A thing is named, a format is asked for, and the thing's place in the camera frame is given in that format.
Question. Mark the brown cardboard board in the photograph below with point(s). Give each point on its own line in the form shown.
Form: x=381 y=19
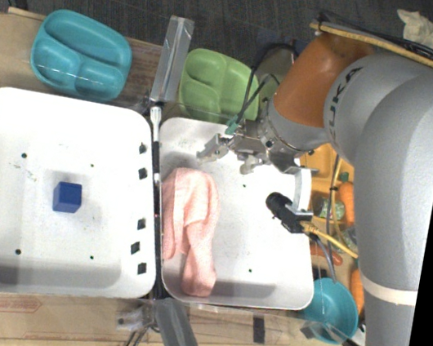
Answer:
x=60 y=327

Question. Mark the blue cube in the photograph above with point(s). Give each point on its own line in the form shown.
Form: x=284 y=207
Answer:
x=67 y=197

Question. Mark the green divided plate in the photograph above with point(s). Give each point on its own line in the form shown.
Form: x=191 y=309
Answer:
x=211 y=84

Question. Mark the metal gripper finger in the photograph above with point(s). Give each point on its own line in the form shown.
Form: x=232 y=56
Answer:
x=214 y=147
x=251 y=166

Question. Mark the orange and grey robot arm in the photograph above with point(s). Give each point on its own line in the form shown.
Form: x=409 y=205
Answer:
x=400 y=167

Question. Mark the pink cloth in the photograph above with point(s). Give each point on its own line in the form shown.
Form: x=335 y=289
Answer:
x=199 y=223

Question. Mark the white plastic tray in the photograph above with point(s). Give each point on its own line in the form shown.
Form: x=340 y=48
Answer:
x=62 y=248
x=254 y=241

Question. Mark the orange divided plate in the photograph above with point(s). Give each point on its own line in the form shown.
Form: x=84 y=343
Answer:
x=323 y=166

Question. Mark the green can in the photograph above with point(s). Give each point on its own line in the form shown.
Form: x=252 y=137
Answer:
x=324 y=208

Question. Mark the teal divided plate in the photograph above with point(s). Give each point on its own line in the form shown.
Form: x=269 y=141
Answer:
x=80 y=49

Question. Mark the black cylinder on white bracket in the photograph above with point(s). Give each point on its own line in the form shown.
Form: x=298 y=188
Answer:
x=282 y=208

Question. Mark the teal bowl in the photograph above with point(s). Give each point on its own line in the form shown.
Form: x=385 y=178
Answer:
x=334 y=313

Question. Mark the white crumpled paper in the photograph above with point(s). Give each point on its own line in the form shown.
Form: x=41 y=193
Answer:
x=420 y=28

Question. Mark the orange carrot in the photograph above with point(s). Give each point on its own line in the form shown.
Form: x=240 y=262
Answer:
x=348 y=199
x=357 y=290

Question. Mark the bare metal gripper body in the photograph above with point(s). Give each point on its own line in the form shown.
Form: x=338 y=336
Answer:
x=261 y=143

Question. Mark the red sausage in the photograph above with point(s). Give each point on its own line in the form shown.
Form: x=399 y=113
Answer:
x=317 y=250

